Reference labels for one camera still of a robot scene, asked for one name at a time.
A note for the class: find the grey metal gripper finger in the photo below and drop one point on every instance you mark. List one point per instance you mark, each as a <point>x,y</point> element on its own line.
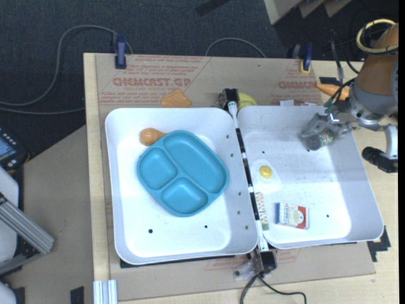
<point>314,125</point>
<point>342,131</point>

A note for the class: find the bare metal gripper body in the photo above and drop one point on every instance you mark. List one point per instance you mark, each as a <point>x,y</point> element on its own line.
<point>367,121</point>

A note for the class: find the small dark can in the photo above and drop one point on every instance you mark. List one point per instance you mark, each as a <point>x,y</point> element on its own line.
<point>318,141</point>

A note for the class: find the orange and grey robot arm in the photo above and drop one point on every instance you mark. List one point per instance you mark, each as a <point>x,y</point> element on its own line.
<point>376,74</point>

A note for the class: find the orange carrot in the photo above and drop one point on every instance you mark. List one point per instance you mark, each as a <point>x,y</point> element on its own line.
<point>332,90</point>

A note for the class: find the white plastic tray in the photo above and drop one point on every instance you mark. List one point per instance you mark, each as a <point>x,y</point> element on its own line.
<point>316,182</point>
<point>177,236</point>

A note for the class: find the white and yellow fried egg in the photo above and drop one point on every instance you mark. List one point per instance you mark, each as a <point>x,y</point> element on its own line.
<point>265,173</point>

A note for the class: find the yellow banana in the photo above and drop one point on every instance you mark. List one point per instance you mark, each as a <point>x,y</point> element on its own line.
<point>246,100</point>

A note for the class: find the thin black and white rod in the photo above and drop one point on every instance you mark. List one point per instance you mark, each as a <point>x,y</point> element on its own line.
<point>243,152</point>

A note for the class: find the white blue and red carton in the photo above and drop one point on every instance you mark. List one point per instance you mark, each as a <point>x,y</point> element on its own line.
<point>292,215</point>

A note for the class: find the white and orange packet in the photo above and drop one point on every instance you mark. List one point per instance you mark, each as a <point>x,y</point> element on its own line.
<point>261,211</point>

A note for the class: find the blue divided plate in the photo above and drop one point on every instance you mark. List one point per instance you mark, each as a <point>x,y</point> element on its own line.
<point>186,169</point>

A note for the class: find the orange toy biscuit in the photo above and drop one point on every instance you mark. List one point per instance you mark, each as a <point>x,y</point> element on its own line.
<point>175,100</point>

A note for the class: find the orange toy drumstick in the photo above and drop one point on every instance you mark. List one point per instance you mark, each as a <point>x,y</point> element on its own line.
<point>148,136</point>

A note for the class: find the brown cardboard board red print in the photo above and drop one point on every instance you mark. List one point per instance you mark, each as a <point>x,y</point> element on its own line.
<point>190,280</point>

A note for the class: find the black cylinder on white bracket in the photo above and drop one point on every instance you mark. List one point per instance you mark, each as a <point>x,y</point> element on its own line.
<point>378,161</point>

